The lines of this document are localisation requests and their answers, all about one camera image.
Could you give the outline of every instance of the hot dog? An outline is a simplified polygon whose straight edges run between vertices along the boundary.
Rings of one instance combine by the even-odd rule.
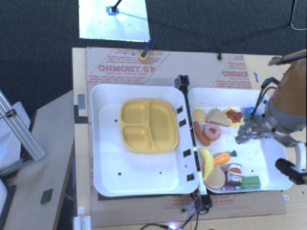
[[[201,127],[199,122],[194,121],[193,122],[193,126],[194,126],[194,132],[195,135],[197,137],[197,139],[204,145],[204,146],[209,146],[210,145],[210,141],[203,135],[202,131],[201,131]]]

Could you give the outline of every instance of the toy cookie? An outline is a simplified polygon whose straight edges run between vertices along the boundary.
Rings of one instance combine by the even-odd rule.
[[[204,110],[198,108],[195,109],[192,113],[192,116],[194,119],[198,120],[198,121],[205,121],[206,120],[206,113]]]
[[[238,128],[241,124],[243,124],[243,115],[236,109],[227,108],[224,110],[224,116],[227,118],[232,127]]]

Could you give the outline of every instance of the toy banana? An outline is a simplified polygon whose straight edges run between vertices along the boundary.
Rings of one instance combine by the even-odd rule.
[[[214,158],[212,153],[207,148],[199,148],[199,152],[205,160],[203,180],[206,181],[208,175],[210,175],[214,170]]]

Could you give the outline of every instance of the toy can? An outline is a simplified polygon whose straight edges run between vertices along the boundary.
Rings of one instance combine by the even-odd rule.
[[[242,166],[238,163],[230,163],[227,166],[227,185],[240,186],[242,184]]]

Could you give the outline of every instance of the gray carpet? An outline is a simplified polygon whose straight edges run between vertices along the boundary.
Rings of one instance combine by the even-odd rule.
[[[292,0],[145,0],[155,49],[283,55],[306,48],[288,26]],[[295,25],[306,27],[307,0]],[[29,115],[72,89],[71,48],[142,48],[80,39],[78,0],[0,0],[0,89]]]

